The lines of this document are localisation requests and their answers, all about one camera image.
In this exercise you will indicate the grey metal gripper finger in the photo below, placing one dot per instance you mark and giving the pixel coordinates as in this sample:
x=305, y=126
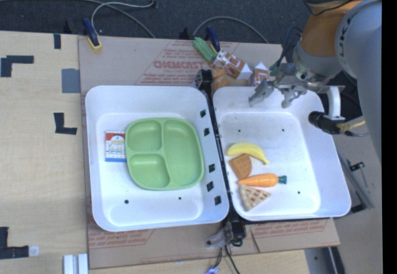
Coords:
x=260, y=93
x=290, y=98

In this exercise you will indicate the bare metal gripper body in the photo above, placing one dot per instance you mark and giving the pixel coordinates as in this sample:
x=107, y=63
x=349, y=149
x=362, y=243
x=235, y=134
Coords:
x=291, y=79

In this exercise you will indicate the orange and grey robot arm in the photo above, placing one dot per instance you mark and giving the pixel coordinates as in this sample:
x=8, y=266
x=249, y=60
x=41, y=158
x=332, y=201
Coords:
x=328, y=34

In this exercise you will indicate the small orange and white carton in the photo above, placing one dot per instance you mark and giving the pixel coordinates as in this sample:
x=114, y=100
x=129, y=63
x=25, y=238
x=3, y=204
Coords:
x=260, y=74

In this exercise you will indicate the tan toy bread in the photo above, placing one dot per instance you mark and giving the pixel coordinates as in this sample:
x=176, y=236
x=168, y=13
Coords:
x=223, y=82

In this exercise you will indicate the white plastic tray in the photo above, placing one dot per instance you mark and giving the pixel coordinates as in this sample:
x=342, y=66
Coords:
x=279, y=136
x=155, y=204

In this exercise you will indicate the yellow banana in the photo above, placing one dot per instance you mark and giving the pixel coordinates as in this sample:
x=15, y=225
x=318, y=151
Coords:
x=246, y=148

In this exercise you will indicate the thin black and white rod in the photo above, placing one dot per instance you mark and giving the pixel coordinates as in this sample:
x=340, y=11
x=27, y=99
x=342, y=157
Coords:
x=217, y=136

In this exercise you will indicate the green toy vegetable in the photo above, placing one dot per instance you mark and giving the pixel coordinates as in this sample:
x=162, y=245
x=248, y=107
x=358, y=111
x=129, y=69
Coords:
x=204, y=48

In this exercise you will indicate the brown waffle biscuit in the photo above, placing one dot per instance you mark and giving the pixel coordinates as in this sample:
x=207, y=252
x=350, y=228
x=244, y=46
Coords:
x=241, y=166

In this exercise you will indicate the orange carrot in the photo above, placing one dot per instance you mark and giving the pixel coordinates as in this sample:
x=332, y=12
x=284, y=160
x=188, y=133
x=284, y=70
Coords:
x=262, y=180

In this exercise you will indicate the green divided plate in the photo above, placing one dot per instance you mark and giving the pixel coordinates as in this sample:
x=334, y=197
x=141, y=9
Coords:
x=180, y=155

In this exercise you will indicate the pizza slice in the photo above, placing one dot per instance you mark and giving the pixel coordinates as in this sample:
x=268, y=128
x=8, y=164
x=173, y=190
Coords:
x=251, y=196

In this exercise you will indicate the brown cardboard board, red print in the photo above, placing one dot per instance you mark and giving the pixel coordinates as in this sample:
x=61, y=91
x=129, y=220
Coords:
x=124, y=62

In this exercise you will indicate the red, white and blue packet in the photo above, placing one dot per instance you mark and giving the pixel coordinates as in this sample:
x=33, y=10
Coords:
x=114, y=147

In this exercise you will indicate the black cylinder on white bracket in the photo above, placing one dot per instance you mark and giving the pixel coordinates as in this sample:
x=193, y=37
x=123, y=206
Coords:
x=324, y=122

